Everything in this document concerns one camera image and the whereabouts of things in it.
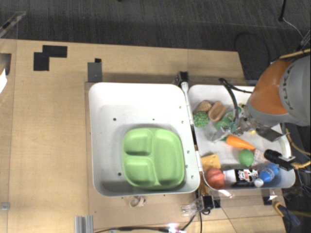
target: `wooden table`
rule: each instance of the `wooden table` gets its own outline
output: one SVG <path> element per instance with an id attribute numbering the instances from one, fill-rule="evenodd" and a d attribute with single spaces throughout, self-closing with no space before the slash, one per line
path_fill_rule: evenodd
<path id="1" fill-rule="evenodd" d="M 67 46 L 68 56 L 50 58 L 50 71 L 33 71 L 34 52 L 42 52 L 42 45 Z M 105 210 L 107 223 L 101 225 L 97 214 L 95 229 L 189 220 L 176 208 L 193 194 L 148 196 L 145 207 L 131 211 L 128 198 L 88 195 L 93 187 L 87 172 L 85 82 L 87 63 L 95 58 L 102 59 L 106 82 L 170 83 L 179 71 L 243 79 L 236 52 L 17 41 L 16 68 L 0 94 L 0 202 L 11 204 L 8 213 L 0 211 L 0 232 L 71 233 L 74 217 L 95 215 L 96 206 Z M 203 232 L 285 232 L 281 217 L 262 204 L 258 191 L 237 195 L 203 217 Z M 197 220 L 188 232 L 199 232 Z"/>

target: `green fruit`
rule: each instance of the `green fruit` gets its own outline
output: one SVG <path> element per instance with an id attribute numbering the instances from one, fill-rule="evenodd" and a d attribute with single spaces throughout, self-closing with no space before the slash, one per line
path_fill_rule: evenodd
<path id="1" fill-rule="evenodd" d="M 201 111 L 201 112 L 196 113 L 193 116 L 193 121 L 194 121 L 195 127 L 202 128 L 208 124 L 209 118 L 206 112 Z"/>
<path id="2" fill-rule="evenodd" d="M 250 150 L 242 150 L 239 153 L 239 161 L 241 164 L 250 167 L 254 162 L 254 154 Z"/>

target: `yellow cable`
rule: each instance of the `yellow cable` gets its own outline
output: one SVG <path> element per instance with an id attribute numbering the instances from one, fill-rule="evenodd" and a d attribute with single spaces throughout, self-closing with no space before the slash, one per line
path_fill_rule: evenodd
<path id="1" fill-rule="evenodd" d="M 294 169 L 301 169 L 301 168 L 304 168 L 306 166 L 309 166 L 310 164 L 311 164 L 311 161 L 308 161 L 306 163 L 298 163 L 298 162 L 291 163 L 291 165 Z"/>
<path id="2" fill-rule="evenodd" d="M 285 55 L 280 56 L 279 59 L 287 59 L 287 58 L 295 57 L 295 56 L 298 56 L 298 55 L 301 55 L 304 53 L 308 53 L 308 52 L 310 52 L 310 49 L 301 50 L 301 51 L 293 52 L 290 54 L 285 54 Z"/>
<path id="3" fill-rule="evenodd" d="M 287 133 L 286 137 L 287 137 L 288 141 L 290 142 L 290 144 L 291 144 L 296 150 L 298 150 L 298 151 L 301 152 L 301 153 L 304 153 L 304 154 L 307 154 L 307 155 L 311 155 L 311 153 L 302 150 L 301 148 L 299 148 L 299 147 L 293 142 L 291 136 L 289 135 L 289 130 L 288 130 L 287 128 L 285 129 L 285 132 Z"/>

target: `white bottle cap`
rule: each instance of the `white bottle cap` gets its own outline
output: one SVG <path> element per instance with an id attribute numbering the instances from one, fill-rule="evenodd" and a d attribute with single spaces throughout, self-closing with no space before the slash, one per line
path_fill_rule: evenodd
<path id="1" fill-rule="evenodd" d="M 255 187 L 262 187 L 264 185 L 264 182 L 262 179 L 258 178 L 255 180 L 254 184 L 255 184 Z"/>

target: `green ball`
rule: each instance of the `green ball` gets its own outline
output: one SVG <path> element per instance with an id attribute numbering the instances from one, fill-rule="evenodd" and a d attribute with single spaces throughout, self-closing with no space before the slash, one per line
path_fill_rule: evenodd
<path id="1" fill-rule="evenodd" d="M 254 162 L 254 154 L 250 150 L 242 150 L 239 153 L 239 161 L 241 164 L 250 167 L 252 163 Z"/>
<path id="2" fill-rule="evenodd" d="M 209 118 L 206 112 L 201 111 L 201 112 L 196 113 L 193 116 L 193 121 L 194 121 L 195 127 L 202 128 L 208 124 Z"/>

